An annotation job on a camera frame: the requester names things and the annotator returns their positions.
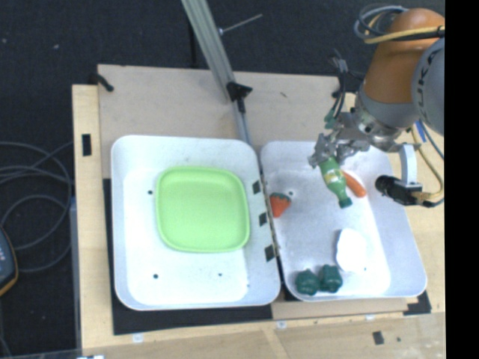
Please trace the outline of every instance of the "toy sink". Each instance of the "toy sink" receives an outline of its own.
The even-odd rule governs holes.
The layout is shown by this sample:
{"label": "toy sink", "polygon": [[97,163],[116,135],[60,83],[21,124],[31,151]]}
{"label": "toy sink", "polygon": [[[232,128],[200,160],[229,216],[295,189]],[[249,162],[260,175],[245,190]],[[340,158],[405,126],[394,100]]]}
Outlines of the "toy sink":
{"label": "toy sink", "polygon": [[[405,209],[373,187],[392,174],[371,148],[347,159],[365,198],[340,209],[308,164],[314,142],[276,141],[256,152],[238,140],[128,135],[112,147],[115,289],[135,310],[241,307],[273,302],[284,285],[301,301],[408,298],[426,275]],[[291,198],[280,218],[271,193]],[[296,291],[301,271],[334,265],[338,234],[367,242],[362,273],[342,272],[334,294]],[[276,259],[275,251],[281,262]]]}

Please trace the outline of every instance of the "wooden table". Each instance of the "wooden table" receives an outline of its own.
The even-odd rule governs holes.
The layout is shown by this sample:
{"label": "wooden table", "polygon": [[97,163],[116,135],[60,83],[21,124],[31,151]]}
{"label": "wooden table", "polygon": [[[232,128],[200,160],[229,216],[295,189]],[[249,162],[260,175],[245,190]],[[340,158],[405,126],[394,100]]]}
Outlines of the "wooden table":
{"label": "wooden table", "polygon": [[[100,65],[99,73],[115,87],[113,92],[102,86],[73,86],[85,355],[150,358],[152,352],[161,352],[166,358],[316,358],[319,354],[323,358],[357,358],[358,354],[394,358],[398,352],[416,350],[437,358],[445,353],[444,205],[407,209],[428,276],[432,313],[404,316],[403,311],[417,298],[305,304],[280,297],[272,304],[273,320],[267,322],[114,335],[103,197],[112,143],[127,134],[235,138],[236,128],[231,104],[225,102],[210,71]],[[246,105],[256,150],[273,140],[315,141],[323,131],[336,78],[235,75],[240,84],[254,88]],[[404,136],[405,141],[410,141],[408,137]],[[436,139],[443,148],[442,138]],[[423,148],[443,173],[432,146]],[[399,171],[397,156],[391,156],[391,163]],[[436,190],[432,174],[422,161],[418,163],[425,190]]]}

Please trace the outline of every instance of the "yellow cable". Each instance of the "yellow cable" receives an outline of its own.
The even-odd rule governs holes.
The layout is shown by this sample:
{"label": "yellow cable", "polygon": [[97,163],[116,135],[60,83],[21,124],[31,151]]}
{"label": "yellow cable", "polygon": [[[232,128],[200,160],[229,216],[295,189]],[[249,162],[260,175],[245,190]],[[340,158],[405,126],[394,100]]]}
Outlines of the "yellow cable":
{"label": "yellow cable", "polygon": [[441,25],[439,27],[409,29],[407,31],[393,32],[393,33],[384,34],[378,37],[364,39],[364,42],[366,44],[383,43],[385,41],[397,40],[397,39],[400,39],[401,37],[413,36],[415,34],[426,34],[426,33],[436,34],[438,31],[444,31],[444,30],[445,30],[445,25]]}
{"label": "yellow cable", "polygon": [[[416,135],[416,130],[414,128],[412,128],[412,138],[414,138],[414,142],[416,144],[419,143],[418,136]],[[433,174],[436,176],[437,180],[439,181],[440,189],[436,193],[424,193],[422,191],[415,191],[412,193],[412,196],[418,198],[420,201],[432,200],[434,198],[441,197],[442,194],[444,193],[444,181],[441,175],[438,173],[438,171],[433,167],[433,164],[427,158],[422,148],[419,148],[419,153],[421,154],[421,157],[424,160],[424,162],[426,162],[429,169],[433,172]]]}

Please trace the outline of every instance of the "green toy bottle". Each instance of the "green toy bottle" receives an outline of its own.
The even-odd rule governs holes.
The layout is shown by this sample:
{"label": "green toy bottle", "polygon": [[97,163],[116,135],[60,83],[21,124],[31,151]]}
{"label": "green toy bottle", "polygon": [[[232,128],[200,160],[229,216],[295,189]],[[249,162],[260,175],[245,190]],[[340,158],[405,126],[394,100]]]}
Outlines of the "green toy bottle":
{"label": "green toy bottle", "polygon": [[320,163],[320,169],[326,186],[338,197],[340,208],[351,206],[353,202],[346,193],[346,178],[344,178],[336,159],[329,157]]}

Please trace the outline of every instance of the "black floor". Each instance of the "black floor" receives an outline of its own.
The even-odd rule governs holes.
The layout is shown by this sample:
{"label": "black floor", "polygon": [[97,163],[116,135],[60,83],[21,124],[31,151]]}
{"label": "black floor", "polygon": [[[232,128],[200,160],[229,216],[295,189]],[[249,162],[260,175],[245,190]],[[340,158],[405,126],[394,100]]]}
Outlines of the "black floor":
{"label": "black floor", "polygon": [[[427,7],[445,14],[445,0],[208,1],[223,28],[263,14],[223,37],[233,69],[252,72],[332,75],[335,70],[327,58],[334,48],[351,69],[365,71],[373,47],[361,43],[352,26],[367,4]],[[72,141],[71,86],[87,83],[98,64],[190,63],[180,0],[0,0],[0,168],[32,165],[41,157],[2,143],[52,152]],[[199,67],[206,67],[203,58]],[[73,178],[71,145],[56,156]],[[52,160],[42,167],[62,174]],[[37,197],[21,203],[4,220],[14,245],[34,241],[60,219],[67,185],[44,175],[0,180],[0,218],[29,195]],[[19,264],[34,268],[59,257],[69,233],[66,219],[46,241],[20,251]],[[14,355],[75,347],[69,254],[51,269],[22,273],[0,298],[0,337]]]}

